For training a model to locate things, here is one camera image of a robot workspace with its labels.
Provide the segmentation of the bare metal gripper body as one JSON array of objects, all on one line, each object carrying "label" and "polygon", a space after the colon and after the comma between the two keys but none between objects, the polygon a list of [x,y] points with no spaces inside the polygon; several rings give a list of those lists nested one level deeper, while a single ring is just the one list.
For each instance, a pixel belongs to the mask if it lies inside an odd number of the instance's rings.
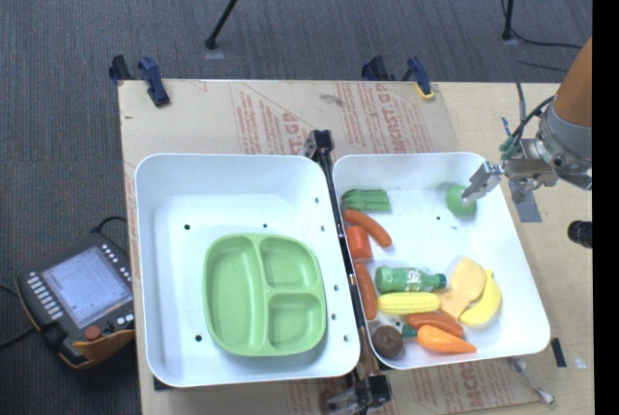
[{"label": "bare metal gripper body", "polygon": [[552,187],[559,181],[592,190],[591,160],[578,156],[555,139],[522,138],[502,152],[503,169],[525,191]]}]

